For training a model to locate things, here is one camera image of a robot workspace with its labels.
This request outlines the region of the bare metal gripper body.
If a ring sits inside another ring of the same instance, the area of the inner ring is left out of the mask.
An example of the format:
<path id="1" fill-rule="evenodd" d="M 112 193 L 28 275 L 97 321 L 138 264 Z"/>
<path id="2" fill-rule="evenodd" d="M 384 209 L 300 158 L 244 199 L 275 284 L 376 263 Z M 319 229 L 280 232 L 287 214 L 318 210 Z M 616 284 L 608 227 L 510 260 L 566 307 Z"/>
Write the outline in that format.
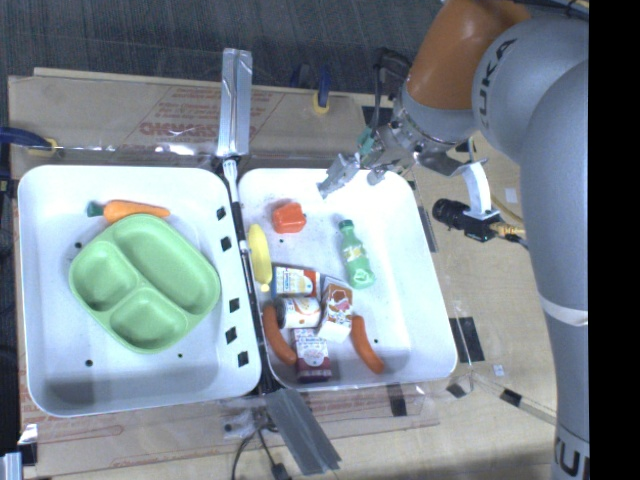
<path id="1" fill-rule="evenodd" d="M 378 173 L 403 173 L 414 165 L 451 172 L 451 143 L 424 133 L 406 120 L 367 126 L 359 136 L 359 165 Z"/>

